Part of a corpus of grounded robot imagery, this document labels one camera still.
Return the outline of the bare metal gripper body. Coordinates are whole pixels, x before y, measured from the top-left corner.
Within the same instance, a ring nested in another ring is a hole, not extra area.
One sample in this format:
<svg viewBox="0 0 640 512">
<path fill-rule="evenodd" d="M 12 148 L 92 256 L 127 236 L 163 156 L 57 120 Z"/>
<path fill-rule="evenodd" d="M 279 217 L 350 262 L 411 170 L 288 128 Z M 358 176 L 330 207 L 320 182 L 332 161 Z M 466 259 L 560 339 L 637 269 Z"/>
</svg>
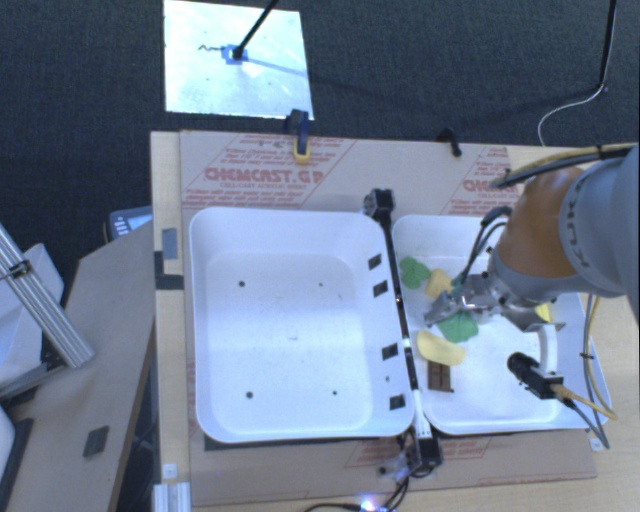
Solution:
<svg viewBox="0 0 640 512">
<path fill-rule="evenodd" d="M 486 273 L 467 276 L 456 287 L 454 300 L 462 312 L 469 313 L 476 321 L 488 321 L 503 313 L 499 297 L 491 289 Z"/>
</svg>

